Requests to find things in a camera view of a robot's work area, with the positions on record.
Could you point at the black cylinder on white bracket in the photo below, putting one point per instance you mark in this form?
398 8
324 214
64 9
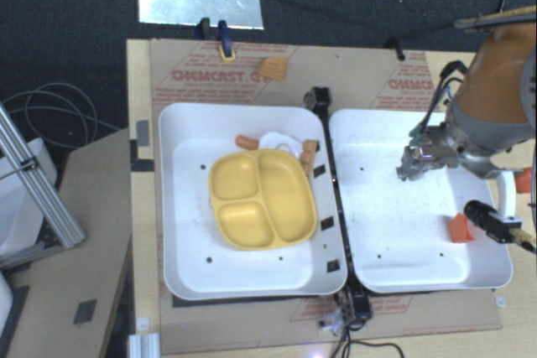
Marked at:
488 218

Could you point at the red-orange toy piece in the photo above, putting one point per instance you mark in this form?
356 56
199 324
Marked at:
524 180

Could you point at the brown cardboard board red print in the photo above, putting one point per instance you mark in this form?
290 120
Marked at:
352 71

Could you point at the thin black rod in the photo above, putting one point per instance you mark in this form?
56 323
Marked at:
338 197

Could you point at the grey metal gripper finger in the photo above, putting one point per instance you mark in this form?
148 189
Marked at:
423 173
403 172

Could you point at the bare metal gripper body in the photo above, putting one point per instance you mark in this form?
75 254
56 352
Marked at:
436 146

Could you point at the white plastic tray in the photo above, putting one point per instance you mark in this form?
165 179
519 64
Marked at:
398 230
189 222

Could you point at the orange toy wedge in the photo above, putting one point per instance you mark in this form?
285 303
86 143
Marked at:
460 229

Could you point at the brown toy biscuit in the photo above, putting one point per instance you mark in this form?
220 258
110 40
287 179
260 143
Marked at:
309 155

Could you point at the tan toy bread slice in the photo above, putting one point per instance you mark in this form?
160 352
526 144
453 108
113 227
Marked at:
273 68

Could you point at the white toy fried egg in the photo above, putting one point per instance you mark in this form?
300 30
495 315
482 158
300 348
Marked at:
277 140

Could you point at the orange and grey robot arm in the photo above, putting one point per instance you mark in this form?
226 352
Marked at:
495 71

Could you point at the orange toy sausage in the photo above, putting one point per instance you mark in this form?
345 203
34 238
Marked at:
246 142

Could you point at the yellow divided plate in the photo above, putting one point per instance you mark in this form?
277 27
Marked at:
260 201

